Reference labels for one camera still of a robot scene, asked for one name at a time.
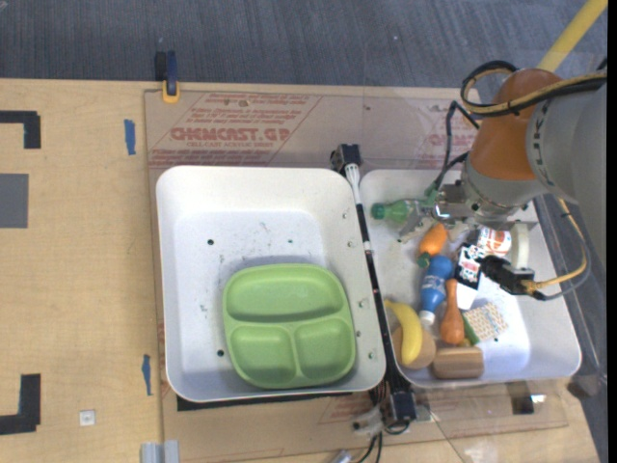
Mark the white patterned packet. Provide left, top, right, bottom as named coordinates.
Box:
left=462, top=301, right=510, bottom=344

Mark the black block with thin wires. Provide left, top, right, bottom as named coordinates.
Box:
left=388, top=391, right=418, bottom=424
left=330, top=143, right=363, bottom=172

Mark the orange and white can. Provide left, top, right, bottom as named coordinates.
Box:
left=476, top=227, right=514, bottom=259

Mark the orange carrot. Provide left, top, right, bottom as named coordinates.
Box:
left=416, top=223, right=450, bottom=268

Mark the yellow banana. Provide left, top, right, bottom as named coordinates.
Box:
left=384, top=298, right=425, bottom=368

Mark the thin black and white rod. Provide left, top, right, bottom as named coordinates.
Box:
left=343, top=161, right=405, bottom=395

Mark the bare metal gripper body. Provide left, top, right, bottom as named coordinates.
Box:
left=435, top=180, right=530, bottom=229

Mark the green divided plate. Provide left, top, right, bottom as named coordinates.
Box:
left=221, top=262, right=359, bottom=391

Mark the green clear plastic bottle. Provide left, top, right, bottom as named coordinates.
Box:
left=370, top=199, right=426, bottom=224

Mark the blue bottle with white cap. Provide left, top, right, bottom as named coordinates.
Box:
left=417, top=255, right=456, bottom=328

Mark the orange pin-shaped toy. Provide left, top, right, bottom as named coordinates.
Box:
left=439, top=278, right=467, bottom=347

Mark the brown cardboard board red print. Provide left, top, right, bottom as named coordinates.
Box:
left=143, top=82, right=571, bottom=457

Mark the brown bread loaf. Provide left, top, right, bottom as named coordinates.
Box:
left=430, top=346, right=485, bottom=381

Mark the white and black carton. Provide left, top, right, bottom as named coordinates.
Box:
left=453, top=243, right=486, bottom=311

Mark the brown round bread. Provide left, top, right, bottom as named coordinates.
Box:
left=390, top=325, right=438, bottom=371

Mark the white plastic tray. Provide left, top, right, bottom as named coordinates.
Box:
left=154, top=164, right=388, bottom=403
left=359, top=169, right=583, bottom=389

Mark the black cylinder on white bracket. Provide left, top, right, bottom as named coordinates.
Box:
left=480, top=222, right=537, bottom=297

